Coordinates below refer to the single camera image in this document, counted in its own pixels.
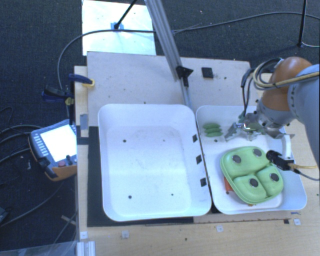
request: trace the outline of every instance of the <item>black circle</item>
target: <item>black circle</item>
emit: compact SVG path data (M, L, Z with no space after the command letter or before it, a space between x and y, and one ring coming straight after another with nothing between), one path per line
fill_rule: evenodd
M278 182L279 181L279 176L276 173L271 173L270 174L270 178L271 180L273 180L274 182Z
M258 187L258 185L259 185L258 181L257 181L255 178L251 178L251 179L249 180L249 183L250 183L250 185L251 185L252 187L254 187L254 188Z
M259 149L257 149L257 148L255 148L255 149L253 150L253 154L254 154L256 157L261 157L261 156L262 156L261 150L259 150Z
M233 155L232 156L232 160L237 163L237 164L240 164L241 163L241 157L238 156L237 154Z

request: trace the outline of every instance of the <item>black mat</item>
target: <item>black mat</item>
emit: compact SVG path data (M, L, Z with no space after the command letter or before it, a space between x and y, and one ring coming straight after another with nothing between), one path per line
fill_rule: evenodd
M151 225L151 224L183 224L193 223L193 217L161 218L138 221L117 222L108 218L103 210L99 128L89 128L89 154L88 154L88 203L87 226L127 226L127 225Z

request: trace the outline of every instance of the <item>black square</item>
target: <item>black square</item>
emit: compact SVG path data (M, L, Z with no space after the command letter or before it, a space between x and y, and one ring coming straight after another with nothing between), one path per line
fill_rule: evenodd
M211 67L202 67L201 70L204 78L214 78L214 73Z

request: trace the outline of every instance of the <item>black pole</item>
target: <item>black pole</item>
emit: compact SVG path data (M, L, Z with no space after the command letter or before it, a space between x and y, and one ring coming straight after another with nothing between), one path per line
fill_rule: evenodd
M304 34L304 28L305 28L306 10L307 10L307 0L304 0L303 1L302 17L301 17L301 25L300 25L299 41L296 44L300 48L303 47L302 36Z
M114 25L114 29L117 30L119 29L119 26L121 24L121 22L124 20L124 18L127 16L128 12L131 10L131 8L134 6L134 4L136 3L136 1L138 0L133 0L132 3L130 4L130 6L128 7L128 9L125 11L125 13L122 15L121 19L118 21L117 24Z

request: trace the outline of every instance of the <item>screen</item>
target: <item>screen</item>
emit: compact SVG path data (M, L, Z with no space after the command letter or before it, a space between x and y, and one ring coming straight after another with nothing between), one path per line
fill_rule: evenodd
M77 137L70 125L41 133L41 137L55 162L77 154Z

